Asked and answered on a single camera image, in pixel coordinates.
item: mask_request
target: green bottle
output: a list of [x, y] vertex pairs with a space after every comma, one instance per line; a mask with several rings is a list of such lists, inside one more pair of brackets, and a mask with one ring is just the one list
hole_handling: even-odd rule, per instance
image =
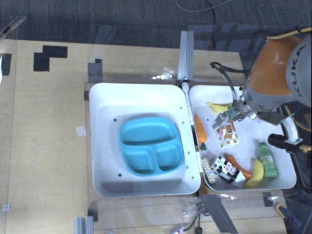
[[260, 161], [264, 167], [264, 177], [276, 177], [277, 172], [274, 167], [273, 157], [267, 148], [267, 144], [265, 142], [261, 142], [259, 143], [259, 148], [261, 150]]

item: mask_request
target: blue plate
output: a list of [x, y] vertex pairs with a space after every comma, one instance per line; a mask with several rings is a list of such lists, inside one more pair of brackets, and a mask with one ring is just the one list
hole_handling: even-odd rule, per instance
[[138, 176], [154, 176], [176, 170], [184, 160], [180, 134], [163, 117], [144, 117], [125, 122], [119, 131], [123, 160]]

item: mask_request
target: yellow banana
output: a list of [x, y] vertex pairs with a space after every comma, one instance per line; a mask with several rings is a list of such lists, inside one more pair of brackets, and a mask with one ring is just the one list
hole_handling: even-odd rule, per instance
[[246, 182], [244, 183], [244, 187], [256, 187], [263, 179], [263, 175], [263, 165], [259, 159], [256, 159], [253, 165], [253, 176], [250, 179], [246, 180]]
[[208, 106], [210, 106], [212, 108], [212, 110], [219, 114], [222, 110], [224, 111], [227, 111], [228, 110], [228, 107], [232, 105], [232, 103], [227, 103], [227, 104], [213, 104], [213, 103], [210, 103], [208, 102], [207, 103]]

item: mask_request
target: carrot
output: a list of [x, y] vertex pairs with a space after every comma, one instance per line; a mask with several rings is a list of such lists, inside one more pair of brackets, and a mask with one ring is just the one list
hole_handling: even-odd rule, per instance
[[195, 121], [197, 140], [199, 143], [204, 143], [207, 140], [207, 135], [206, 135], [204, 126], [201, 123], [201, 121], [197, 115], [194, 116], [194, 121]]
[[230, 162], [232, 165], [234, 165], [236, 168], [238, 168], [238, 169], [242, 172], [242, 174], [244, 175], [245, 178], [251, 178], [251, 177], [253, 176], [250, 172], [248, 172], [248, 171], [246, 171], [245, 169], [243, 169], [243, 168], [237, 163], [237, 161], [236, 161], [236, 159], [234, 158], [233, 155], [228, 155], [228, 156], [226, 157], [226, 160], [227, 160], [228, 162]]

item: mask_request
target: dark gray floor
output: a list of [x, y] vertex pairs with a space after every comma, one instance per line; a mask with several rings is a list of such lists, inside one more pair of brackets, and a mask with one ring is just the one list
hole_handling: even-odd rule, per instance
[[[189, 9], [208, 6], [179, 2]], [[215, 21], [294, 28], [310, 26], [311, 14], [312, 0], [235, 0], [215, 9]], [[155, 47], [178, 47], [180, 30], [213, 22], [211, 10], [184, 12], [175, 0], [0, 0], [0, 17], [7, 15], [27, 16], [20, 39], [94, 43], [102, 25], [114, 29], [101, 43]]]

